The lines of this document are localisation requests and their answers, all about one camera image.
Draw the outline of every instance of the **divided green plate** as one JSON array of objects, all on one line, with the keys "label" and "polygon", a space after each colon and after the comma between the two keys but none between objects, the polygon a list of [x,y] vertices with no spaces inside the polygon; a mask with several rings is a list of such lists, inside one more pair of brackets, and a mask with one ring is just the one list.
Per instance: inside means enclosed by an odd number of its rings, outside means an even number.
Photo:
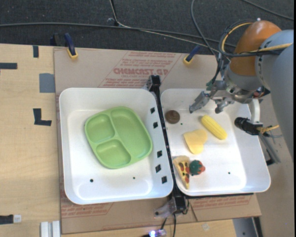
[{"label": "divided green plate", "polygon": [[145,125],[127,107],[116,107],[91,116],[84,130],[93,153],[107,168],[129,166],[152,151],[152,140]]}]

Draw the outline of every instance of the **blue clamp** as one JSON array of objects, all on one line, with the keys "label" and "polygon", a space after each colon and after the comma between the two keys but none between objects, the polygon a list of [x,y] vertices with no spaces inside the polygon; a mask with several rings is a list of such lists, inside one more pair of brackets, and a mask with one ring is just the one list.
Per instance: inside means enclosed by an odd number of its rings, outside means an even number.
[{"label": "blue clamp", "polygon": [[197,54],[201,46],[197,45],[192,52],[183,59],[183,63],[189,65],[192,62],[193,56]]},{"label": "blue clamp", "polygon": [[78,53],[74,48],[74,42],[73,42],[72,38],[70,37],[69,33],[65,34],[65,40],[66,40],[66,44],[68,46],[67,52],[68,52],[70,58],[72,58],[72,59],[77,58]]}]

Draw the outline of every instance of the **white tray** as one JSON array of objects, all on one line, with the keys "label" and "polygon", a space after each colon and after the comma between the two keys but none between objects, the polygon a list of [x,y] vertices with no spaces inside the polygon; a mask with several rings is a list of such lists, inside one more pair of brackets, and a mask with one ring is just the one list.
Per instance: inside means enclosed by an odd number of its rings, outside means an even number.
[{"label": "white tray", "polygon": [[[84,124],[90,116],[118,106],[138,114],[151,136],[153,149],[135,164],[108,169],[92,152]],[[65,193],[72,202],[116,202],[170,194],[173,179],[153,94],[144,89],[69,88],[60,94],[59,107]]]},{"label": "white tray", "polygon": [[[212,196],[244,194],[266,191],[270,176],[257,136],[252,136],[235,127],[237,117],[250,118],[248,105],[234,103],[220,114],[215,114],[216,104],[208,104],[192,114],[189,105],[203,89],[167,89],[161,94],[163,113],[179,112],[181,119],[176,124],[166,122],[171,156],[185,155],[190,160],[198,159],[206,167],[205,172],[190,177],[187,190],[175,171],[179,189],[188,196]],[[198,120],[209,114],[227,132],[228,138],[221,141],[208,132],[208,140],[201,154],[194,155],[185,144],[183,134],[195,129],[205,129]]]}]

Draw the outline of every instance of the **yellow corn toy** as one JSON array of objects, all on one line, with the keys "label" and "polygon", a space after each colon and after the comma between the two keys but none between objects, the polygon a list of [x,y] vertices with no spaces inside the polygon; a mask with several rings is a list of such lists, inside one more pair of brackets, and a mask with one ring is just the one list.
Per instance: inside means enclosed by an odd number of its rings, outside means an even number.
[{"label": "yellow corn toy", "polygon": [[209,115],[201,118],[202,124],[217,138],[224,140],[227,138],[226,131]]}]

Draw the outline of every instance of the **pizza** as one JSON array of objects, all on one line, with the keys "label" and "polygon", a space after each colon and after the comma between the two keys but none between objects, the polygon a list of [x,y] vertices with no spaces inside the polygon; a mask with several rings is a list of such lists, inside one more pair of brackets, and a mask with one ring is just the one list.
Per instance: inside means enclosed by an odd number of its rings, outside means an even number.
[{"label": "pizza", "polygon": [[178,156],[173,159],[173,165],[175,166],[184,187],[189,189],[189,158],[187,156]]}]

